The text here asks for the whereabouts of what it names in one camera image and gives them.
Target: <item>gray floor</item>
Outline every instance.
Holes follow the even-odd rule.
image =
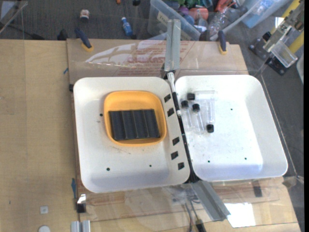
[[[89,38],[123,39],[126,38],[122,30],[121,17],[135,17],[133,0],[121,0],[117,5],[115,0],[24,0],[28,6],[23,13],[24,30],[41,35],[46,40],[57,40],[57,35],[65,29],[70,38],[75,38],[74,29],[80,27]],[[249,70],[264,70],[257,77],[265,83],[271,104],[275,111],[277,126],[282,131],[282,144],[288,158],[289,169],[286,177],[297,176],[289,187],[290,196],[302,231],[305,231],[304,219],[304,86],[296,69],[296,64],[289,68],[283,76],[264,65],[259,57],[248,49],[248,46],[273,27],[275,16],[281,16],[289,4],[278,9],[256,27],[249,29],[239,23],[226,33],[226,39],[231,44],[239,44]],[[88,23],[79,20],[81,9],[90,11]],[[138,39],[147,39],[151,35],[147,32],[150,0],[141,0],[138,7],[136,28],[139,29]],[[17,19],[16,26],[21,26]],[[0,38],[21,39],[22,33],[13,28],[7,28]],[[296,55],[304,51],[301,47]]]

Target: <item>clear plastic box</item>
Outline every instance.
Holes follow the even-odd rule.
[[[247,15],[251,14],[251,11],[260,4],[262,0],[239,0],[241,4],[246,3],[248,11],[243,16],[241,16],[234,23],[230,24],[223,29],[223,32],[227,32],[242,21]],[[148,32],[153,35],[159,35],[161,32],[166,32],[166,24],[168,19],[179,19],[182,24],[182,40],[187,41],[198,41],[200,37],[200,32],[190,25],[181,15],[179,15],[175,10],[168,7],[162,0],[150,0],[150,12],[149,20],[151,23],[148,25]],[[211,40],[216,40],[217,35],[211,37]]]
[[[290,1],[291,0],[262,0],[254,6],[251,13],[248,13],[244,17],[242,22],[251,29]]]

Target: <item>blue glue bottle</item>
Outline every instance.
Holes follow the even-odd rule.
[[[130,24],[126,20],[126,18],[122,17],[121,20],[122,20],[122,23],[123,23],[122,27],[124,28],[126,36],[132,36],[133,35],[133,31],[132,31],[132,28],[131,28]]]

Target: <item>white plastic bin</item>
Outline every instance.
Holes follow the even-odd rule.
[[[256,8],[262,0],[239,0],[241,4],[246,3],[248,11],[241,16],[234,23],[223,29],[223,32],[227,32],[243,20],[247,15],[251,14],[252,9]],[[198,41],[200,32],[190,25],[181,15],[175,10],[168,7],[162,0],[150,0],[150,12],[149,12],[149,23],[148,32],[153,35],[159,35],[166,32],[166,24],[169,19],[179,19],[182,24],[182,40]],[[212,36],[211,40],[216,40],[217,35]]]
[[[242,22],[247,27],[253,28],[290,1],[291,0],[262,0],[254,6],[251,13],[247,14]]]

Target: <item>white tray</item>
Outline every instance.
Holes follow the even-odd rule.
[[[213,133],[190,133],[189,151],[197,176],[207,181],[282,176],[287,160],[260,82],[249,75],[183,76],[179,102],[188,92],[215,90]]]
[[[128,147],[113,143],[104,124],[103,103],[106,95],[119,90],[144,90],[162,102],[167,136],[152,146]],[[171,90],[158,77],[89,77],[74,85],[74,106],[81,179],[92,192],[111,192],[161,187],[184,183],[190,174],[173,99],[164,101]],[[172,140],[179,137],[173,145]],[[178,152],[175,159],[171,154]]]

